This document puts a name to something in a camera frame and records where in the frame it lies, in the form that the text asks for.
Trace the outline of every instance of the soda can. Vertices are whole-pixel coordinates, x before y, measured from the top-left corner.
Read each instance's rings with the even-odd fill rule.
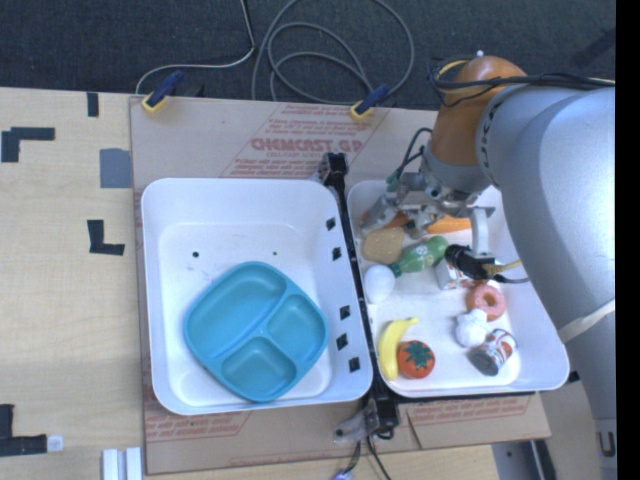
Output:
[[[489,333],[482,345],[471,351],[469,359],[485,375],[495,376],[513,355],[517,346],[511,333],[504,329],[495,329]]]

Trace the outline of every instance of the yellow banana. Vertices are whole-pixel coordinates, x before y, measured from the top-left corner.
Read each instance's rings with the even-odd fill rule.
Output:
[[[398,378],[398,359],[396,356],[398,345],[407,329],[417,323],[418,317],[414,316],[404,320],[392,320],[383,329],[378,340],[378,364],[382,375],[387,380]]]

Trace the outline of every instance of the cardboard box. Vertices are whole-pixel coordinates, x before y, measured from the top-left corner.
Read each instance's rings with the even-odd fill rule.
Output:
[[[157,114],[130,99],[138,287],[144,366],[148,474],[348,457],[335,426],[359,401],[215,415],[179,416],[156,400],[150,379],[140,198],[165,177],[312,178],[326,152],[345,153],[348,191],[385,178],[417,130],[436,113],[376,108],[355,123],[339,106],[235,100],[170,99]],[[382,453],[528,440],[550,435],[537,394],[400,405],[394,437]]]

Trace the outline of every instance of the wooden table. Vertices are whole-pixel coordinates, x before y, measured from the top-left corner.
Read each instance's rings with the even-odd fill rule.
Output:
[[[0,458],[0,478],[100,477],[104,449],[144,447],[133,193],[101,188],[99,152],[130,150],[129,96],[0,89],[0,130],[53,127],[0,163],[0,404],[13,434],[61,435],[64,449]],[[124,254],[90,254],[88,220]],[[491,446],[385,454],[394,479],[495,480]],[[344,459],[221,469],[163,479],[330,479]],[[382,478],[371,457],[358,479]]]

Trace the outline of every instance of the tomato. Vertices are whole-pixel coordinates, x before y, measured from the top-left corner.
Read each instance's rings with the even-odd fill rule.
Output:
[[[411,379],[422,379],[436,365],[436,356],[426,343],[411,340],[401,343],[397,352],[398,370]]]

